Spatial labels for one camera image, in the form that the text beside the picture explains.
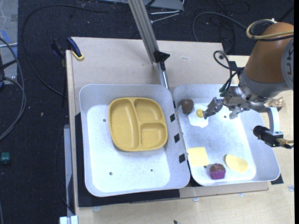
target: yellow cheese slice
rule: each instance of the yellow cheese slice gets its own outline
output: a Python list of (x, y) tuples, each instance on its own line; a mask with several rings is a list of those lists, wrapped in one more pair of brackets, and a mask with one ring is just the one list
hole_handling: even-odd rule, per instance
[(190, 166), (207, 166), (210, 164), (205, 147), (192, 147), (187, 151)]
[(227, 154), (225, 156), (226, 165), (233, 171), (243, 173), (248, 169), (248, 163), (239, 157)]

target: wire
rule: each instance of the wire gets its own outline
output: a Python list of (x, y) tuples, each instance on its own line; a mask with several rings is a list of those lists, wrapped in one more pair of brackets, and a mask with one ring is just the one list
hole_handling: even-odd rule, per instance
[(287, 16), (288, 16), (288, 14), (290, 14), (291, 12), (292, 12), (292, 10), (294, 10), (294, 6), (295, 5), (293, 5), (281, 18), (279, 18), (277, 21), (278, 22), (281, 22), (281, 21), (283, 21), (284, 20), (284, 18), (286, 18)]
[[(276, 21), (274, 20), (270, 20), (270, 19), (261, 19), (261, 20), (258, 20), (258, 21), (255, 21), (253, 23), (251, 23), (247, 29), (246, 29), (246, 35), (250, 38), (250, 39), (253, 39), (253, 40), (261, 40), (263, 39), (264, 41), (267, 41), (266, 39), (268, 38), (273, 38), (275, 36), (279, 36), (279, 35), (289, 35), (289, 34), (294, 34), (294, 30), (288, 30), (288, 31), (283, 31), (283, 32), (277, 32), (277, 33), (272, 33), (272, 34), (267, 34), (267, 35), (253, 35), (251, 34), (251, 30), (254, 29), (254, 27), (257, 25), (257, 24), (260, 24), (260, 23), (265, 23), (265, 22), (268, 22), (268, 23), (272, 23), (272, 24), (275, 24), (277, 23)], [(283, 40), (283, 39), (287, 39), (287, 38), (290, 38), (289, 36), (285, 37), (279, 37), (278, 40)]]
[(176, 15), (178, 15), (178, 13), (176, 13), (176, 14), (173, 14), (173, 15), (170, 15), (170, 16), (167, 16), (167, 17), (162, 17), (162, 18), (159, 18), (159, 19), (157, 19), (157, 20), (151, 20), (150, 22), (151, 22), (151, 24), (153, 24), (154, 22), (156, 22), (156, 21), (161, 21), (161, 20), (164, 20), (164, 19), (167, 19), (167, 18), (171, 18), (171, 17), (174, 17), (174, 16), (176, 16)]
[(59, 192), (59, 195), (61, 197), (61, 200), (63, 201), (63, 203), (66, 205), (66, 207), (72, 212), (75, 214), (75, 211), (73, 210), (73, 208), (66, 202), (66, 200), (64, 199), (64, 197), (62, 196), (62, 193), (61, 193), (61, 190), (59, 188), (59, 183), (58, 183), (58, 178), (57, 178), (57, 151), (58, 151), (58, 146), (59, 146), (59, 142), (62, 138), (64, 134), (64, 130), (62, 130), (62, 132), (60, 133), (59, 135), (59, 138), (58, 138), (58, 141), (57, 141), (57, 144), (56, 144), (56, 150), (55, 150), (55, 179), (56, 179), (56, 185), (57, 185), (57, 189), (58, 189), (58, 192)]
[(145, 5), (146, 8), (149, 8), (156, 0), (149, 1), (148, 4)]
[(271, 39), (258, 39), (259, 41), (262, 42), (274, 42), (274, 41), (280, 41), (280, 40), (284, 40), (284, 39), (288, 39), (288, 38), (292, 38), (294, 37), (294, 35), (285, 35), (282, 37), (276, 37), (276, 38), (271, 38)]
[(22, 90), (22, 102), (21, 102), (21, 107), (20, 107), (20, 110), (19, 110), (19, 114), (18, 114), (17, 118), (14, 120), (14, 122), (11, 124), (11, 126), (0, 136), (0, 141), (2, 141), (13, 130), (15, 124), (21, 119), (23, 113), (25, 112), (25, 108), (26, 108), (26, 94), (25, 94), (24, 76), (23, 76), (22, 68), (21, 68), (20, 62), (18, 60), (18, 57), (15, 54), (14, 50), (12, 49), (12, 47), (8, 44), (7, 41), (5, 41), (2, 37), (0, 37), (0, 41), (2, 41), (4, 44), (7, 45), (7, 47), (11, 51), (12, 55), (14, 56), (15, 61), (17, 62), (17, 66), (19, 68), (19, 73), (20, 73), (20, 76), (21, 76), (21, 85), (19, 83), (17, 83), (16, 81), (8, 78), (8, 77), (6, 77), (5, 79), (8, 79), (11, 82), (17, 84), (21, 88), (21, 90)]
[(17, 47), (18, 46), (18, 43), (12, 43), (12, 44), (9, 44), (11, 47)]
[(175, 11), (169, 11), (169, 12), (156, 12), (156, 13), (150, 13), (151, 15), (156, 15), (156, 14), (169, 14), (169, 13), (178, 13), (180, 10), (175, 10)]
[(97, 10), (93, 10), (93, 9), (88, 9), (88, 8), (83, 8), (83, 7), (78, 7), (78, 6), (74, 6), (74, 5), (69, 5), (69, 4), (54, 4), (54, 5), (48, 5), (48, 6), (44, 6), (44, 7), (40, 7), (34, 11), (32, 11), (28, 16), (27, 18), (25, 19), (25, 23), (24, 23), (24, 26), (22, 28), (22, 35), (21, 35), (21, 44), (23, 45), (23, 48), (24, 48), (24, 52), (25, 52), (25, 55), (26, 55), (26, 58), (29, 62), (29, 65), (31, 66), (33, 72), (35, 73), (35, 75), (37, 76), (37, 78), (48, 88), (50, 89), (51, 91), (53, 91), (54, 93), (64, 97), (67, 99), (67, 96), (63, 95), (61, 92), (55, 90), (53, 87), (51, 87), (50, 85), (48, 85), (43, 79), (42, 77), (37, 73), (35, 67), (33, 66), (32, 62), (31, 62), (31, 59), (28, 55), (28, 51), (27, 51), (27, 48), (26, 48), (26, 45), (25, 45), (25, 29), (26, 29), (26, 25), (29, 21), (29, 19), (31, 18), (31, 16), (33, 16), (36, 12), (38, 11), (41, 11), (43, 9), (46, 9), (46, 8), (50, 8), (50, 7), (70, 7), (70, 8), (75, 8), (75, 9), (79, 9), (79, 10), (84, 10), (84, 11), (88, 11), (88, 12), (94, 12), (94, 13), (121, 13), (121, 12), (126, 12), (126, 11), (129, 11), (129, 9), (126, 9), (126, 10), (119, 10), (119, 11), (97, 11)]
[(1, 224), (4, 224), (1, 201), (0, 201), (0, 219), (1, 219)]
[[(198, 14), (198, 10), (200, 10), (200, 12), (209, 12), (209, 11), (213, 11), (228, 17), (231, 17), (230, 14), (228, 14), (229, 12), (235, 13), (235, 14), (245, 14), (250, 10), (250, 5), (243, 1), (243, 0), (237, 0), (235, 2), (229, 3), (229, 4), (225, 4), (223, 2), (223, 0), (205, 0), (208, 4), (211, 4), (213, 6), (215, 6), (214, 9), (209, 9), (209, 10), (202, 10), (201, 8), (198, 8), (195, 13), (194, 16), (196, 16)], [(199, 23), (201, 23), (202, 25), (205, 26), (215, 26), (216, 29), (216, 33), (215, 32), (211, 32), (214, 31), (214, 29), (211, 30), (204, 30), (205, 33), (211, 33), (213, 35), (218, 34), (220, 37), (220, 40), (218, 42), (221, 42), (224, 45), (225, 48), (225, 53), (228, 54), (233, 53), (234, 49), (235, 49), (235, 43), (236, 43), (236, 35), (235, 35), (235, 29), (233, 24), (231, 24), (230, 21), (220, 17), (220, 16), (216, 16), (216, 15), (211, 15), (210, 16), (210, 20), (208, 22), (202, 22), (201, 19), (198, 19)]]
[(0, 66), (0, 70), (4, 70), (5, 68), (7, 68), (8, 66), (10, 66), (14, 63), (16, 63), (16, 60), (12, 60), (10, 62), (7, 62), (7, 63), (3, 64), (2, 66)]
[(200, 17), (200, 16), (202, 16), (202, 15), (204, 15), (204, 14), (214, 14), (214, 15), (218, 15), (218, 16), (220, 16), (220, 17), (223, 17), (223, 18), (225, 18), (225, 19), (228, 19), (228, 20), (234, 22), (235, 24), (237, 24), (238, 26), (240, 26), (241, 28), (243, 28), (243, 29), (245, 29), (245, 30), (247, 29), (246, 26), (242, 25), (242, 24), (239, 23), (238, 21), (236, 21), (236, 20), (234, 20), (234, 19), (231, 19), (230, 17), (225, 16), (225, 15), (223, 15), (223, 14), (215, 13), (215, 12), (203, 12), (203, 13), (200, 13), (200, 14), (196, 15), (196, 16), (194, 17), (194, 19), (193, 19), (193, 22), (192, 22), (192, 31), (193, 31), (194, 38), (195, 38), (195, 40), (196, 40), (197, 42), (199, 42), (199, 40), (198, 40), (198, 38), (197, 38), (197, 36), (196, 36), (196, 32), (195, 32), (195, 22), (196, 22), (196, 20), (197, 20), (198, 17)]
[[(220, 54), (226, 59), (226, 61), (227, 61), (227, 63), (228, 63), (228, 66), (222, 64), (222, 63), (216, 58), (216, 54), (217, 54), (217, 53), (220, 53)], [(228, 57), (226, 56), (226, 54), (225, 54), (223, 51), (220, 51), (220, 50), (217, 50), (217, 51), (215, 51), (215, 52), (213, 53), (213, 58), (215, 59), (215, 61), (216, 61), (219, 65), (223, 66), (223, 67), (226, 68), (226, 69), (229, 69), (229, 79), (228, 79), (228, 80), (226, 81), (226, 83), (223, 85), (223, 90), (225, 89), (225, 90), (228, 91), (228, 89), (230, 88), (230, 85), (231, 85), (231, 82), (232, 82), (233, 77), (234, 77), (235, 75), (239, 74), (244, 68), (241, 68), (241, 69), (239, 69), (238, 71), (236, 71), (236, 72), (233, 73), (233, 72), (232, 72), (232, 68), (231, 68), (231, 66), (230, 66), (230, 63), (229, 63), (229, 59), (228, 59)]]

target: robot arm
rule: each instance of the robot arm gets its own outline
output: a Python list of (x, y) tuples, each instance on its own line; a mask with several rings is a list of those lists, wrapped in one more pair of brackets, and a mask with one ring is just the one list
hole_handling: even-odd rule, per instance
[(291, 24), (273, 22), (258, 36), (245, 68), (238, 73), (238, 86), (225, 90), (223, 99), (214, 98), (204, 111), (204, 117), (216, 114), (223, 105), (231, 111), (231, 119), (250, 109), (267, 112), (270, 129), (256, 127), (255, 136), (272, 147), (292, 148), (279, 131), (278, 111), (285, 103), (275, 97), (282, 91), (293, 90), (294, 38), (286, 35), (293, 30)]

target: black cable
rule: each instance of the black cable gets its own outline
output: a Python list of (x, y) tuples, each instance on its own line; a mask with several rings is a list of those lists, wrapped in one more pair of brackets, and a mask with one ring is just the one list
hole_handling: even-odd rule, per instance
[(281, 21), (283, 21), (283, 19), (284, 18), (286, 18), (286, 16), (288, 15), (288, 14), (290, 14), (291, 12), (292, 12), (292, 10), (294, 10), (294, 6), (295, 5), (293, 5), (281, 18), (279, 18), (277, 21), (278, 22), (281, 22)]
[(2, 41), (4, 44), (7, 45), (10, 52), (14, 56), (15, 61), (17, 62), (17, 66), (19, 68), (19, 73), (21, 76), (21, 85), (18, 84), (16, 81), (13, 81), (13, 80), (11, 80), (11, 81), (14, 82), (15, 84), (17, 84), (22, 90), (22, 102), (21, 102), (19, 114), (18, 114), (17, 118), (15, 119), (15, 121), (11, 124), (11, 126), (0, 136), (0, 141), (2, 141), (13, 130), (15, 124), (21, 119), (22, 115), (24, 114), (25, 108), (26, 108), (26, 94), (25, 94), (24, 76), (23, 76), (22, 68), (21, 68), (20, 62), (18, 60), (18, 57), (15, 54), (12, 47), (7, 43), (7, 41), (5, 41), (2, 37), (0, 37), (0, 41)]
[(229, 69), (228, 66), (226, 66), (226, 65), (222, 64), (220, 61), (218, 61), (218, 59), (216, 58), (216, 54), (217, 54), (217, 53), (221, 53), (221, 55), (223, 55), (223, 54), (222, 54), (223, 52), (221, 52), (221, 51), (219, 51), (219, 50), (215, 51), (215, 52), (213, 53), (213, 58), (214, 58), (214, 60), (215, 60), (219, 65), (221, 65), (222, 67), (224, 67), (224, 68), (226, 68), (226, 69)]
[(194, 38), (195, 38), (195, 40), (196, 40), (197, 42), (199, 42), (199, 40), (198, 40), (198, 38), (197, 38), (197, 36), (196, 36), (196, 33), (195, 33), (195, 22), (196, 22), (196, 20), (197, 20), (198, 17), (200, 17), (200, 16), (202, 16), (202, 15), (204, 15), (204, 14), (214, 14), (214, 15), (218, 15), (218, 16), (220, 16), (220, 17), (226, 18), (226, 19), (228, 19), (228, 20), (234, 22), (235, 24), (237, 24), (237, 25), (240, 26), (241, 28), (247, 30), (247, 27), (246, 27), (246, 26), (242, 25), (241, 23), (239, 23), (238, 21), (236, 21), (236, 20), (234, 20), (234, 19), (231, 19), (231, 18), (228, 17), (228, 16), (222, 15), (222, 14), (220, 14), (220, 13), (215, 13), (215, 12), (203, 12), (203, 13), (200, 13), (200, 14), (196, 15), (196, 16), (194, 17), (194, 19), (193, 19), (193, 22), (192, 22), (192, 31), (193, 31)]
[(40, 7), (34, 11), (32, 11), (28, 16), (27, 18), (25, 19), (25, 23), (24, 23), (24, 26), (22, 28), (22, 35), (21, 35), (21, 43), (23, 45), (23, 48), (24, 48), (24, 52), (25, 52), (25, 55), (27, 57), (27, 60), (29, 62), (29, 65), (31, 66), (33, 72), (35, 73), (35, 75), (37, 76), (37, 78), (48, 88), (50, 89), (51, 91), (53, 91), (54, 93), (64, 97), (64, 98), (67, 98), (66, 96), (64, 96), (61, 92), (55, 90), (53, 87), (51, 87), (50, 85), (48, 85), (42, 78), (41, 76), (37, 73), (36, 69), (34, 68), (32, 62), (31, 62), (31, 59), (28, 55), (28, 51), (27, 51), (27, 48), (26, 48), (26, 45), (25, 45), (25, 29), (26, 29), (26, 25), (29, 21), (29, 19), (31, 18), (32, 15), (34, 15), (36, 12), (38, 11), (41, 11), (43, 9), (46, 9), (46, 8), (49, 8), (49, 7), (70, 7), (70, 8), (75, 8), (75, 9), (79, 9), (79, 10), (84, 10), (84, 11), (88, 11), (88, 12), (94, 12), (94, 13), (121, 13), (121, 12), (126, 12), (128, 11), (129, 9), (126, 9), (126, 10), (120, 10), (120, 11), (97, 11), (97, 10), (93, 10), (93, 9), (88, 9), (88, 8), (83, 8), (83, 7), (78, 7), (78, 6), (74, 6), (74, 5), (69, 5), (69, 4), (54, 4), (54, 5), (48, 5), (48, 6), (44, 6), (44, 7)]
[(56, 145), (56, 150), (55, 150), (55, 179), (56, 179), (56, 185), (57, 185), (57, 189), (58, 189), (58, 192), (59, 192), (59, 195), (61, 197), (61, 200), (63, 201), (63, 203), (65, 204), (65, 206), (72, 212), (75, 214), (75, 211), (73, 210), (73, 208), (66, 202), (66, 200), (64, 199), (64, 197), (62, 196), (62, 193), (61, 193), (61, 190), (59, 188), (59, 182), (58, 182), (58, 177), (57, 177), (57, 151), (58, 151), (58, 146), (59, 146), (59, 142), (62, 138), (64, 134), (64, 130), (62, 130), (62, 132), (60, 133), (59, 135), (59, 138), (58, 138), (58, 141), (57, 141), (57, 145)]
[(145, 8), (149, 8), (156, 0), (151, 0), (147, 5), (145, 5)]
[[(64, 77), (64, 92), (63, 95), (66, 97), (67, 93), (67, 76)], [(64, 107), (64, 99), (62, 99), (61, 107)]]
[[(243, 1), (243, 0), (237, 0), (233, 3), (230, 4), (226, 4), (223, 2), (223, 0), (205, 0), (208, 4), (212, 4), (213, 6), (215, 6), (214, 10), (216, 13), (225, 15), (227, 17), (229, 17), (228, 12), (232, 12), (232, 13), (236, 13), (236, 14), (245, 14), (250, 10), (250, 5)], [(243, 7), (243, 9), (240, 10), (240, 5), (244, 3), (245, 7)], [(237, 6), (238, 5), (238, 9), (233, 10), (233, 9), (228, 9), (227, 7), (232, 7), (232, 6)], [(218, 27), (218, 32), (217, 34), (219, 34), (220, 36), (220, 40), (219, 42), (226, 44), (227, 43), (227, 48), (225, 48), (225, 53), (234, 53), (234, 49), (235, 49), (235, 31), (234, 31), (234, 26), (227, 20), (225, 20), (222, 17), (213, 15), (210, 20), (208, 20), (207, 22), (201, 22), (200, 20), (198, 21), (200, 22), (202, 25), (205, 26), (217, 26)]]
[[(217, 53), (220, 53), (227, 61), (228, 63), (228, 66), (222, 64), (217, 58), (216, 58), (216, 54)], [(232, 82), (232, 79), (233, 77), (236, 75), (236, 74), (239, 74), (243, 69), (240, 69), (238, 71), (236, 71), (234, 74), (233, 74), (233, 71), (232, 71), (232, 68), (230, 66), (230, 63), (229, 63), (229, 59), (228, 57), (226, 56), (226, 54), (223, 52), (223, 51), (220, 51), (220, 50), (217, 50), (213, 53), (213, 58), (215, 59), (215, 61), (221, 65), (222, 67), (226, 68), (226, 69), (229, 69), (229, 79), (226, 81), (226, 83), (224, 84), (224, 86), (226, 87), (225, 89), (228, 91), (228, 89), (230, 88), (230, 85), (231, 85), (231, 82)]]
[(262, 42), (274, 42), (274, 41), (280, 41), (280, 40), (284, 40), (284, 39), (288, 39), (288, 38), (292, 38), (294, 37), (293, 35), (285, 35), (282, 37), (276, 37), (276, 38), (269, 38), (269, 39), (258, 39), (256, 41), (262, 41)]
[(8, 66), (10, 66), (14, 63), (16, 63), (16, 60), (12, 60), (10, 62), (7, 62), (7, 63), (3, 64), (2, 66), (0, 66), (0, 70), (4, 70), (5, 68), (7, 68)]
[(3, 219), (3, 212), (2, 212), (1, 201), (0, 201), (0, 220), (1, 220), (1, 224), (4, 224), (4, 219)]

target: white tray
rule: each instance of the white tray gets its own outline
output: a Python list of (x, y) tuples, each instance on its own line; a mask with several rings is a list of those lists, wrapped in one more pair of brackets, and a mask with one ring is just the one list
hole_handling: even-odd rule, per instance
[[(229, 119), (227, 107), (208, 117), (204, 128), (190, 124), (188, 114), (183, 113), (181, 101), (192, 99), (195, 104), (207, 107), (213, 97), (219, 98), (222, 84), (181, 85), (174, 89), (173, 97), (178, 111), (180, 126), (186, 150), (192, 147), (205, 147), (210, 165), (221, 163), (226, 168), (224, 179), (213, 180), (209, 166), (190, 166), (192, 177), (203, 186), (222, 184), (272, 181), (279, 177), (280, 169), (273, 149), (253, 134), (253, 128), (262, 125), (259, 113), (250, 110)], [(244, 159), (249, 168), (244, 173), (235, 172), (226, 166), (224, 156), (232, 154)]]
[[(111, 139), (108, 107), (117, 98), (145, 97), (158, 102), (168, 129), (167, 143), (156, 150), (124, 152)], [(94, 196), (146, 192), (185, 187), (190, 171), (179, 134), (173, 100), (161, 85), (89, 84), (79, 94), (85, 185)]]

